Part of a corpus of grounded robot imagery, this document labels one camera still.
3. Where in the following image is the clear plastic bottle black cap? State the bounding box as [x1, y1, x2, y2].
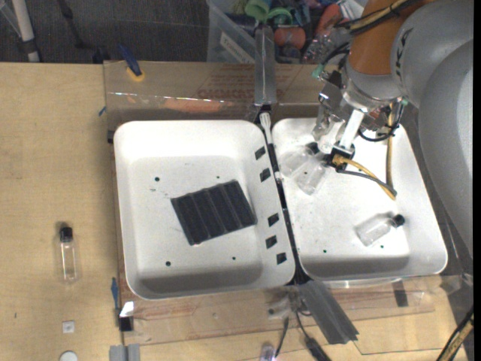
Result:
[279, 142, 321, 177]
[54, 222, 83, 284]
[292, 159, 328, 196]
[355, 214, 406, 247]

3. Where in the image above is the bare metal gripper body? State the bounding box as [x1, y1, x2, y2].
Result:
[318, 77, 394, 132]

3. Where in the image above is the clear plastic storage bin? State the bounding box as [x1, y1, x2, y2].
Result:
[205, 0, 377, 65]

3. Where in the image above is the black cylinder on white bracket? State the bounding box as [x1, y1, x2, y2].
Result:
[330, 109, 365, 171]

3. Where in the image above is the white plastic tray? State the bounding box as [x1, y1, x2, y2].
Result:
[113, 119, 296, 301]
[271, 117, 449, 282]

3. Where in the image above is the black ribbed plastic insert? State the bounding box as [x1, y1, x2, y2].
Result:
[170, 179, 259, 247]

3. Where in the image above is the thin black and white rod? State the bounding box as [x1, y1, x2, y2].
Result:
[259, 112, 302, 280]

